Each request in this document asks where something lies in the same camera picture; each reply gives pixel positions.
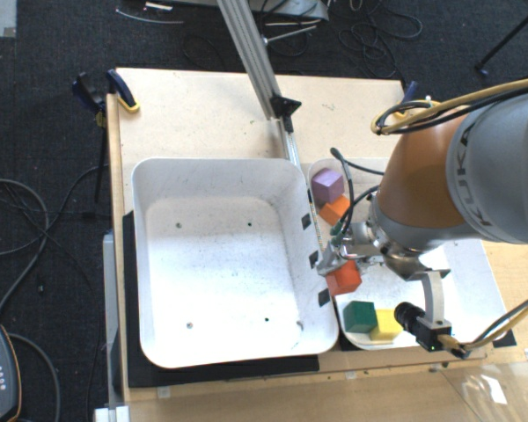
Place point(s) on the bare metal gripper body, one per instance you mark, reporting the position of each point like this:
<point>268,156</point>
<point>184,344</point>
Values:
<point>364,241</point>

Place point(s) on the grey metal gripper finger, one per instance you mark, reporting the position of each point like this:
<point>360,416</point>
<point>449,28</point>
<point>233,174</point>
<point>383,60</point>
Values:
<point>351,254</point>
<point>327,263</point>

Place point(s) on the red orange cube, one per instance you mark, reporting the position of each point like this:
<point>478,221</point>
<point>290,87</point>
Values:
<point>345,280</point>

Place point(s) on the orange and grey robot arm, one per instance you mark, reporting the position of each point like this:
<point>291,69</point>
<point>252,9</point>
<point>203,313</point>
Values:
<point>457,178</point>

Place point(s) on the light orange cube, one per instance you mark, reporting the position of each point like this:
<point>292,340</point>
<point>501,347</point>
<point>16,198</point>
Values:
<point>333,211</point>

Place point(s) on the green cube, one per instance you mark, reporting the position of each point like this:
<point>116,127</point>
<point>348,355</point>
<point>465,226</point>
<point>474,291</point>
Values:
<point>360,317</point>

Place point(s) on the purple cube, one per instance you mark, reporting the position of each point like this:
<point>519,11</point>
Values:
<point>327,185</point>

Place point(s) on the yellow cube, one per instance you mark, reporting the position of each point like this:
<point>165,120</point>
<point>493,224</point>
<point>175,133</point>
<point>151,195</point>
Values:
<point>386,325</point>

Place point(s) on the white plastic tray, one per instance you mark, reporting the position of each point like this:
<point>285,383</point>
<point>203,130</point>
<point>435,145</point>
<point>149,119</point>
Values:
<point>220,271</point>
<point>462,288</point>

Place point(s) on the pale wood board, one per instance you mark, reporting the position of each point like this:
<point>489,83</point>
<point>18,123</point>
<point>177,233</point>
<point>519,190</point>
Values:
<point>202,117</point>

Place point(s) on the black cylinder on white bracket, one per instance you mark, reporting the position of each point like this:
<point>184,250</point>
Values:
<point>433,297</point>

